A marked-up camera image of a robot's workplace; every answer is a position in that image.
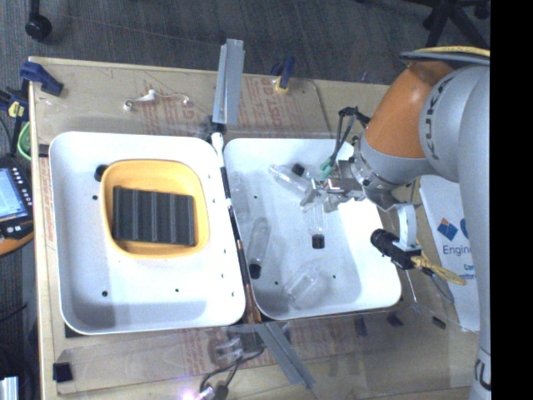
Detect white plastic tray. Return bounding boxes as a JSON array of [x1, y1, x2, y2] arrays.
[[222, 137, 403, 322], [48, 130, 247, 336]]

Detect thin black and white rod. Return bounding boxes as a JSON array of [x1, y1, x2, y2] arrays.
[[210, 132, 262, 324]]

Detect black ribbed tray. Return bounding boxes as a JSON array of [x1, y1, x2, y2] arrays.
[[111, 185, 197, 248]]

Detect black cylinder on white bracket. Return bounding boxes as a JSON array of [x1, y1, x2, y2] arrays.
[[370, 203, 424, 271]]

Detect clear plastic bottle black cap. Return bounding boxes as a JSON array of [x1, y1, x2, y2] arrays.
[[267, 162, 311, 194], [247, 217, 272, 280], [306, 200, 326, 250]]

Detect clear plastic container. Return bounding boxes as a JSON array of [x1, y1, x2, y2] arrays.
[[285, 260, 331, 309]]

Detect yellow bowl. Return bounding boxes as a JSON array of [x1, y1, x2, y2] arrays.
[[99, 158, 211, 260]]

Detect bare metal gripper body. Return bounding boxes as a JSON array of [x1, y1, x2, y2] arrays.
[[327, 159, 369, 204]]

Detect black office chair base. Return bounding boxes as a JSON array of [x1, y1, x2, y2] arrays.
[[350, 0, 491, 50]]

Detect brown cardboard board red print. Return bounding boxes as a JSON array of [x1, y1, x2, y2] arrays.
[[29, 56, 480, 396]]

